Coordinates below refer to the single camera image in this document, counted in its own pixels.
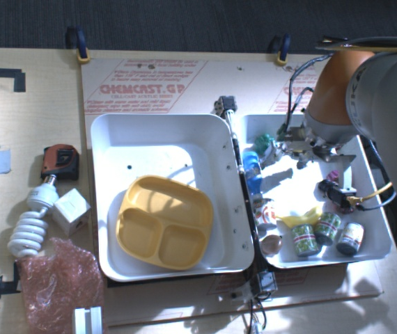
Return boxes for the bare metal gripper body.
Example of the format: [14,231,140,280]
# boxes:
[281,125,338,161]

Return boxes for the green toy broccoli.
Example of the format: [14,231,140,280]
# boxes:
[254,133,275,154]

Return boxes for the blue plastic bottle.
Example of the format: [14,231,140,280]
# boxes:
[241,150,264,202]

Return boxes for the yellow banana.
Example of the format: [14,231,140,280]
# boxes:
[275,205,323,229]

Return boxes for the white and red bottle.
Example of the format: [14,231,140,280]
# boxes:
[252,198,278,228]

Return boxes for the green and white can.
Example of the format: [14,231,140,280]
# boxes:
[313,211,343,246]
[290,223,320,257]

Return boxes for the brown round biscuit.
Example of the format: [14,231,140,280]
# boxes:
[260,234,284,256]

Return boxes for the dark can with pale label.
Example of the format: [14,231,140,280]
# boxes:
[335,221,365,256]

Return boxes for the white plastic tray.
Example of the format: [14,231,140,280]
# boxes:
[241,113,393,269]
[90,113,256,283]

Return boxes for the brown cardboard board red print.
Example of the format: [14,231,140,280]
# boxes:
[79,58,384,327]

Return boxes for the yellow divided plate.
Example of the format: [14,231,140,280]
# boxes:
[115,175,215,271]

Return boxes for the white cube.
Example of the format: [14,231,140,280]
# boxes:
[52,187,92,237]

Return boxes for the orange and black tape measure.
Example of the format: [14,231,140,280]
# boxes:
[40,143,81,182]

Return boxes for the pink bubble wrap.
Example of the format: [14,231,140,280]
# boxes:
[15,237,108,334]

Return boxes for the white spiral light bulb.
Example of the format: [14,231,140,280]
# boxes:
[7,174,61,259]

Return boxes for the black block with thin wires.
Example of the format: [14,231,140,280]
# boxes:
[213,95,238,118]
[253,271,279,294]

